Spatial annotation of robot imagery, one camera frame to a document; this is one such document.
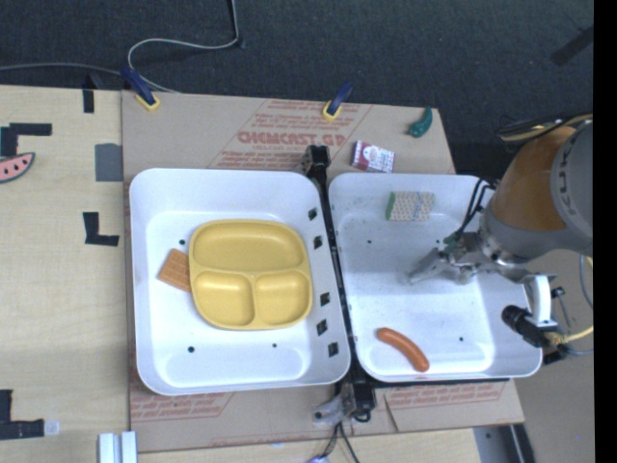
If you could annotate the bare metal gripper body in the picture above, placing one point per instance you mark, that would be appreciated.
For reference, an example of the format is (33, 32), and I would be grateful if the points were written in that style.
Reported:
(474, 256)

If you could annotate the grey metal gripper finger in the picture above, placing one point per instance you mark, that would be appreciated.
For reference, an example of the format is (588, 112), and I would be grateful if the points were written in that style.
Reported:
(463, 275)
(431, 265)

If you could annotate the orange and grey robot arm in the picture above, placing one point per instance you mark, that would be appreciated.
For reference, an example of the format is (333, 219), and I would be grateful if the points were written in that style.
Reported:
(530, 200)

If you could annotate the white plastic tray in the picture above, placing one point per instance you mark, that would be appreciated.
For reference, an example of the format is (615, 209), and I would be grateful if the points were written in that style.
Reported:
(231, 360)
(434, 307)

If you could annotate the beige packet with green edge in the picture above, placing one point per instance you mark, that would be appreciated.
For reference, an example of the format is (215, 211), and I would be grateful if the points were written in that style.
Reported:
(412, 206)

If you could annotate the orange sausage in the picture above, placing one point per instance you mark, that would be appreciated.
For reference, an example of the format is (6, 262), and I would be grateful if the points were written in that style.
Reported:
(405, 347)

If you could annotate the thin black rod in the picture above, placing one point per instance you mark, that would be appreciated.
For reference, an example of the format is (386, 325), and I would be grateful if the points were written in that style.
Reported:
(338, 268)

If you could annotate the red and white carton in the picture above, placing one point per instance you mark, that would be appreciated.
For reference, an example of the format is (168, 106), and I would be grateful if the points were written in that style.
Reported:
(372, 157)

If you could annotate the green toy pepper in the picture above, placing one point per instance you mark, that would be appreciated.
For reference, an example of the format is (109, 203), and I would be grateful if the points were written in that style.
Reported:
(420, 124)

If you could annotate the yellow divided plate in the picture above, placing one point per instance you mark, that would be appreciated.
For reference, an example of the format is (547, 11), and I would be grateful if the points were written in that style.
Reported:
(248, 268)

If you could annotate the orange waffle biscuit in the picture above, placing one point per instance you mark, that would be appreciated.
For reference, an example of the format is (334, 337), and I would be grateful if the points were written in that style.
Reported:
(173, 269)

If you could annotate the brown cardboard board red print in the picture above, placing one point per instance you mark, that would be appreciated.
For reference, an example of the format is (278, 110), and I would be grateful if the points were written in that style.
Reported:
(202, 128)

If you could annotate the pink watermelon slice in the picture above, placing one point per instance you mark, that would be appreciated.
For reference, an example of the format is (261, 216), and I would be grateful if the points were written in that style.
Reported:
(14, 167)

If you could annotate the black cylinder on white bracket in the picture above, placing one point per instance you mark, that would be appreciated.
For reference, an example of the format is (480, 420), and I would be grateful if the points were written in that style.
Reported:
(523, 321)

